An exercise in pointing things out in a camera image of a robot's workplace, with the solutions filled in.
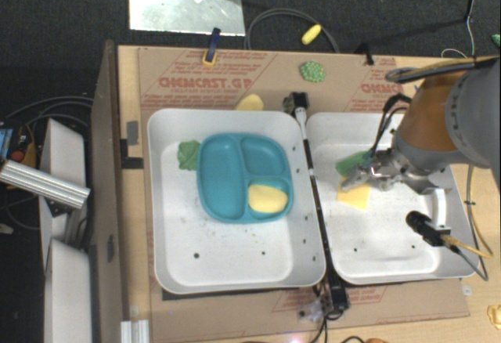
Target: robotic arm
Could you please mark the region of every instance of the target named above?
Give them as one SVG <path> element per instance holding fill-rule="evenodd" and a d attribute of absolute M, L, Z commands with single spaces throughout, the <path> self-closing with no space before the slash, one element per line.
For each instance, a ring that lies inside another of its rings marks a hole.
<path fill-rule="evenodd" d="M 404 182 L 419 194 L 437 186 L 428 176 L 449 164 L 491 168 L 499 189 L 499 58 L 454 60 L 419 70 L 397 70 L 389 81 L 424 83 L 394 134 L 369 166 L 354 167 L 342 187 L 368 179 L 382 190 Z"/>

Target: red button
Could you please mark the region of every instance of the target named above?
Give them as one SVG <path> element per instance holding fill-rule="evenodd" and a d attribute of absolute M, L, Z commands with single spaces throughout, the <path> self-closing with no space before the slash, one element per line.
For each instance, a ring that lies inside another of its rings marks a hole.
<path fill-rule="evenodd" d="M 24 159 L 24 152 L 23 151 L 14 151 L 13 153 L 10 154 L 10 159 L 16 162 L 21 162 Z"/>

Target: teal plastic plate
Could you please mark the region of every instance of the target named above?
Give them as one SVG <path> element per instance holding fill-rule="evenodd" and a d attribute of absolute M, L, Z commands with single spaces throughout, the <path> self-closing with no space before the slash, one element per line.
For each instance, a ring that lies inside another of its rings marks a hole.
<path fill-rule="evenodd" d="M 222 222 L 269 222 L 283 217 L 293 203 L 289 162 L 272 139 L 254 134 L 212 135 L 200 145 L 196 181 L 205 211 Z M 289 200 L 275 213 L 254 211 L 248 188 L 258 184 L 282 190 Z"/>

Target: black floor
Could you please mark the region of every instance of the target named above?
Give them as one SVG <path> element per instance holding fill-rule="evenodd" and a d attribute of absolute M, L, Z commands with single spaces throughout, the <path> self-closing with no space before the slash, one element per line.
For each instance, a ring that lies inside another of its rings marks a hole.
<path fill-rule="evenodd" d="M 246 25 L 262 10 L 275 7 L 299 9 L 321 21 L 342 52 L 353 52 L 362 42 L 372 53 L 386 55 L 471 51 L 463 21 L 467 0 L 243 0 Z M 324 38 L 302 46 L 305 27 L 291 18 L 268 20 L 254 29 L 253 48 L 330 52 Z M 471 28 L 477 55 L 498 54 L 491 35 L 499 33 L 499 0 L 475 0 Z M 128 0 L 0 0 L 2 116 L 53 96 L 92 97 L 106 39 L 120 44 L 207 44 L 205 36 L 130 31 Z M 222 38 L 220 46 L 240 49 L 243 39 Z M 36 208 L 15 209 L 21 222 L 36 222 Z M 15 228 L 13 235 L 0 235 L 0 341 L 41 341 L 38 235 L 16 226 L 3 210 L 0 222 Z"/>

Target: blue clamp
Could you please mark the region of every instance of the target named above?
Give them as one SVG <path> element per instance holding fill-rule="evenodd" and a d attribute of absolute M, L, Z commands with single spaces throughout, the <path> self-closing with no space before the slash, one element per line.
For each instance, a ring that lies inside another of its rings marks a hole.
<path fill-rule="evenodd" d="M 214 30 L 212 30 L 211 41 L 209 42 L 209 49 L 205 51 L 204 57 L 202 58 L 202 63 L 205 66 L 214 66 L 214 63 L 216 63 L 216 57 L 218 56 L 216 48 L 218 47 L 220 34 L 221 30 L 219 30 L 218 28 L 214 28 Z"/>

